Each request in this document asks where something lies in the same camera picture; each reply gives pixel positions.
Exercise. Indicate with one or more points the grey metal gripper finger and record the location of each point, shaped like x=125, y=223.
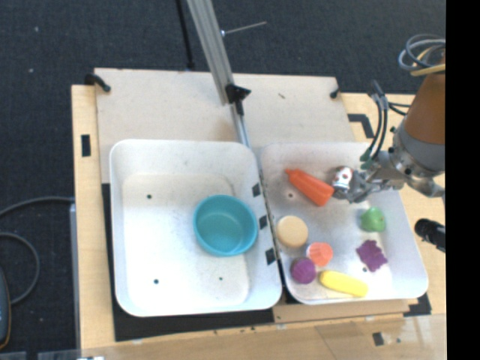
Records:
x=359, y=180
x=347, y=195

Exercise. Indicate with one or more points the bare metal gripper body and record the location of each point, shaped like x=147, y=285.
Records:
x=407, y=173

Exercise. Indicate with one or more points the red and white small can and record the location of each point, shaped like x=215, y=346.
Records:
x=342, y=176

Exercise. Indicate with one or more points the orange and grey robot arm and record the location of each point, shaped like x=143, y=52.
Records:
x=425, y=118

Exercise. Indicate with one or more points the white plastic tray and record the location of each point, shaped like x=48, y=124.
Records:
x=168, y=238
x=337, y=219

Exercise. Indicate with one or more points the green round toy fruit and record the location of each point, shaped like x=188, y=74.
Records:
x=372, y=220

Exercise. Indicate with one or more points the orange carrot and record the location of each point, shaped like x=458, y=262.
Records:
x=311, y=188

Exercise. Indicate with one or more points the orange ridged toy cup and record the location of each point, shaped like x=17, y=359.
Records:
x=320, y=254

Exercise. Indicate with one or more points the purple grapes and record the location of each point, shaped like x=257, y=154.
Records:
x=371, y=255

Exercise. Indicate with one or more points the tan round biscuit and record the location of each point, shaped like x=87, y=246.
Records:
x=292, y=232

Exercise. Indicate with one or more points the purple round toy fruit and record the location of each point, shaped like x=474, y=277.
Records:
x=303, y=270

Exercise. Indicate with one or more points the yellow banana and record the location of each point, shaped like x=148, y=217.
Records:
x=343, y=283

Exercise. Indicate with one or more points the blue bowl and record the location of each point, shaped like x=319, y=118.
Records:
x=225, y=225

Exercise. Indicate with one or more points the pale wood board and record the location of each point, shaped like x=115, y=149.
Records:
x=168, y=103

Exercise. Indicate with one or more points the black cylinder on white bracket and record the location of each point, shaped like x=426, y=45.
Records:
x=430, y=231

